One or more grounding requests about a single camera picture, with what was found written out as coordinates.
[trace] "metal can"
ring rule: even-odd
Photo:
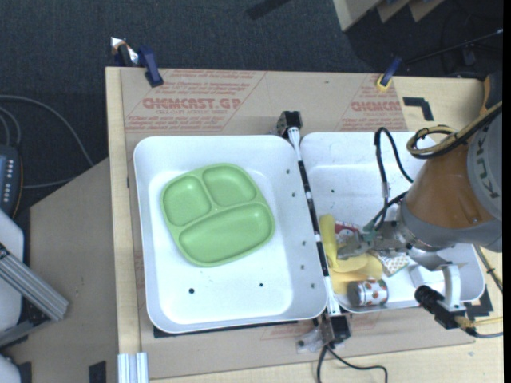
[[[352,306],[382,305],[389,299],[389,291],[382,279],[353,281],[348,284],[347,295]]]

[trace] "black floor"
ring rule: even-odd
[[[380,73],[395,56],[397,75],[484,77],[502,70],[503,0],[447,0],[420,22],[407,8],[386,24],[370,12],[342,32],[332,0],[0,0],[0,106],[18,121],[24,161],[20,210],[90,163],[55,109],[76,131],[93,164],[107,157],[106,66],[110,37],[151,46],[165,68]],[[456,49],[407,64],[471,40]],[[5,112],[10,144],[17,129]],[[0,120],[0,143],[7,141]]]

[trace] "white tray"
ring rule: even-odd
[[[423,165],[406,151],[406,142],[412,132],[393,132],[392,137],[401,156],[402,165],[413,178]],[[365,226],[382,208],[382,187],[371,132],[317,132],[305,136],[301,143],[312,198],[318,218],[332,214],[338,221]],[[382,136],[382,158],[393,197],[406,191],[410,184],[402,176],[395,163],[394,153],[385,136]],[[387,220],[395,218],[391,208]],[[458,244],[438,252],[446,261],[461,264],[461,300],[473,301],[484,291],[484,277],[472,245]],[[410,272],[420,275],[423,283],[441,294],[445,286],[442,273],[429,272],[421,267],[417,271],[413,262],[391,277],[383,275],[389,291],[389,301],[384,306],[353,307],[347,296],[336,295],[340,305],[351,312],[373,312],[417,306],[414,284]]]
[[[315,318],[327,293],[307,200],[292,146],[277,136],[153,136],[133,155],[154,326],[171,334]],[[275,234],[259,250],[218,267],[187,261],[160,209],[171,179],[204,166],[245,169],[275,217]]]

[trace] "green plate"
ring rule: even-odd
[[[248,255],[275,232],[254,180],[234,164],[213,164],[168,182],[161,209],[176,245],[192,263],[213,267]]]

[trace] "blue clamp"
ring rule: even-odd
[[[390,67],[387,68],[385,73],[380,75],[380,78],[376,81],[376,88],[378,88],[380,91],[385,92],[390,87],[390,83],[392,82],[392,77],[394,76],[395,72],[398,70],[399,66],[401,65],[402,59],[400,57],[396,57],[392,64],[390,64]]]
[[[158,72],[158,65],[152,49],[146,45],[141,45],[138,49],[138,61],[140,65],[147,69],[145,77],[152,87],[163,85],[163,78]]]

